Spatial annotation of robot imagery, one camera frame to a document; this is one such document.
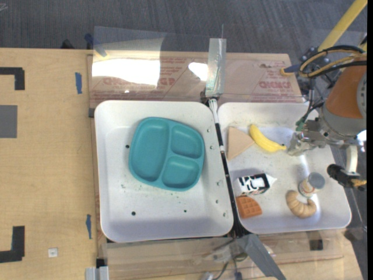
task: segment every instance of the gray floor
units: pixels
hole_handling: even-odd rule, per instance
[[[0,0],[0,47],[86,48],[95,26],[220,37],[228,52],[287,53],[293,63],[317,47],[354,0]],[[338,44],[357,45],[367,32],[365,8]],[[366,152],[359,172],[366,177]],[[367,195],[350,191],[353,241],[367,279]]]

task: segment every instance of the tan curved toy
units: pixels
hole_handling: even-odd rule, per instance
[[[291,212],[299,218],[308,218],[316,212],[316,204],[313,200],[307,199],[307,203],[303,203],[297,199],[298,192],[289,191],[286,194],[286,203]]]

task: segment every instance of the orange waffle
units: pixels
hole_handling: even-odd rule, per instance
[[[240,196],[236,199],[238,212],[241,218],[249,218],[262,214],[262,208],[260,205],[249,196]]]

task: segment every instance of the wooden table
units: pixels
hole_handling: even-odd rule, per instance
[[[22,260],[0,263],[1,279],[84,279],[85,268],[96,266],[91,53],[0,49],[0,67],[25,71],[25,90],[15,90],[14,76],[0,75],[0,106],[17,106],[16,138],[0,138],[0,251],[11,250],[14,226],[24,226],[25,238]],[[289,279],[361,279],[350,242],[337,240],[342,257],[281,270]]]

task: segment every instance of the yellow banana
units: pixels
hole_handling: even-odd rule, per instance
[[[280,145],[275,141],[272,141],[265,137],[263,133],[259,130],[259,128],[252,124],[250,126],[250,136],[255,141],[256,144],[258,144],[261,148],[264,148],[268,152],[276,152],[279,150],[285,150],[285,145]]]

